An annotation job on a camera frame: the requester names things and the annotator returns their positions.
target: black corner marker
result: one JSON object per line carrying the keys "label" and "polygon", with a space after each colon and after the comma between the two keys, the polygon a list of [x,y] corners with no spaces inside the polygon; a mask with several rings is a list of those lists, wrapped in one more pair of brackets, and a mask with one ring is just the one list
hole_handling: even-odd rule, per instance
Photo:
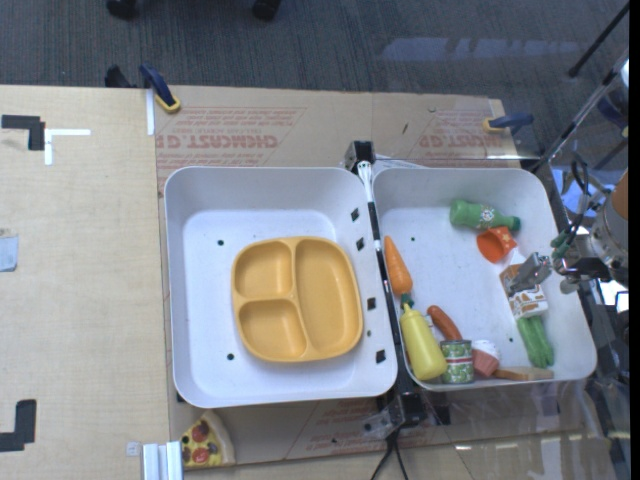
{"label": "black corner marker", "polygon": [[44,150],[44,125],[39,116],[2,116],[2,128],[29,130],[29,149]]}
{"label": "black corner marker", "polygon": [[36,440],[36,401],[20,400],[16,404],[16,423],[13,432],[0,433],[0,452],[24,450],[26,443]]}

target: table surface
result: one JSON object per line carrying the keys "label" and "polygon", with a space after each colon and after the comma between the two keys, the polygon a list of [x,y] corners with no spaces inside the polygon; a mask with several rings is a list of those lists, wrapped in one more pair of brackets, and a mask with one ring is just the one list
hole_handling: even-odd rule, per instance
{"label": "table surface", "polygon": [[[432,138],[437,135],[429,133],[430,110],[440,107],[451,118],[456,109],[492,115],[501,108],[486,98],[441,95],[349,98],[293,91],[177,90],[190,110],[177,118],[159,114],[156,107],[154,136],[147,130],[144,90],[0,87],[2,114],[39,116],[49,129],[91,131],[89,136],[54,137],[53,164],[46,166],[42,151],[27,149],[26,131],[0,130],[0,230],[19,239],[18,268],[0,273],[0,433],[12,431],[18,401],[37,401],[35,442],[23,451],[0,453],[0,473],[9,478],[139,478],[139,458],[127,456],[127,444],[164,443],[179,432],[182,423],[176,423],[167,368],[159,198],[163,179],[177,167],[171,137],[182,137],[179,147],[186,148],[190,127],[202,127],[189,117],[198,102],[236,108],[247,101],[258,105],[269,96],[275,98],[268,100],[272,107],[278,107],[273,102],[290,101],[291,108],[301,109],[289,114],[288,121],[271,115],[263,116],[262,125],[247,125],[254,132],[262,126],[257,131],[279,140],[282,147],[269,155],[257,149],[254,156],[242,157],[237,150],[216,150],[208,139],[209,156],[201,149],[191,157],[201,165],[221,159],[231,165],[336,165],[354,138],[372,139],[390,156],[415,158],[416,144],[422,142],[425,151],[438,147]],[[402,111],[382,122],[378,115],[387,105]],[[296,146],[291,128],[302,116],[326,123],[323,143],[307,137]],[[225,135],[231,129],[209,126],[205,135]],[[414,134],[409,147],[376,142],[406,135],[407,129]],[[402,449],[408,477],[422,478],[428,471],[434,479],[523,474],[615,478],[606,440],[589,401],[579,396],[580,386],[555,389],[552,395],[571,409],[562,415],[540,409],[533,415],[533,430],[529,425],[509,437],[484,439],[471,422],[466,440]],[[570,424],[558,423],[563,418]],[[518,419],[512,414],[504,424]],[[269,443],[250,442],[250,428],[239,434],[234,442],[244,464],[190,472],[188,477],[369,478],[382,456],[382,451],[370,451],[271,462],[266,454],[268,462],[251,463],[260,462],[260,450]],[[391,456],[379,478],[399,475],[397,458]]]}

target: chair wheel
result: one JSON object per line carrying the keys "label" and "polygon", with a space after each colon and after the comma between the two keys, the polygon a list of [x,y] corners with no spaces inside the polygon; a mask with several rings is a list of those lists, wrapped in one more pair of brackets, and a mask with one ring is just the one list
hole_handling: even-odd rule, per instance
{"label": "chair wheel", "polygon": [[136,0],[107,0],[107,9],[118,18],[129,19],[135,15]]}
{"label": "chair wheel", "polygon": [[253,4],[253,15],[259,20],[271,21],[280,7],[281,0],[256,0]]}

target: green vegetable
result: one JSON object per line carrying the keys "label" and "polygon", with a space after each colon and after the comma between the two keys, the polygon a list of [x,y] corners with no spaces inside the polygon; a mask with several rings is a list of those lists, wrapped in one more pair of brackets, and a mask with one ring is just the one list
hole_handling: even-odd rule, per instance
{"label": "green vegetable", "polygon": [[519,318],[517,325],[531,364],[538,368],[551,366],[554,361],[553,349],[547,340],[540,316]]}

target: pizza slice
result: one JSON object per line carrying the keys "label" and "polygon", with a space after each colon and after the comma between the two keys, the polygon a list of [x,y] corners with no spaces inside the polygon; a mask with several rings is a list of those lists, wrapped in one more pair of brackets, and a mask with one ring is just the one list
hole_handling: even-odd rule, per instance
{"label": "pizza slice", "polygon": [[204,469],[235,464],[235,452],[229,433],[220,417],[211,409],[200,416],[182,434],[184,469]]}

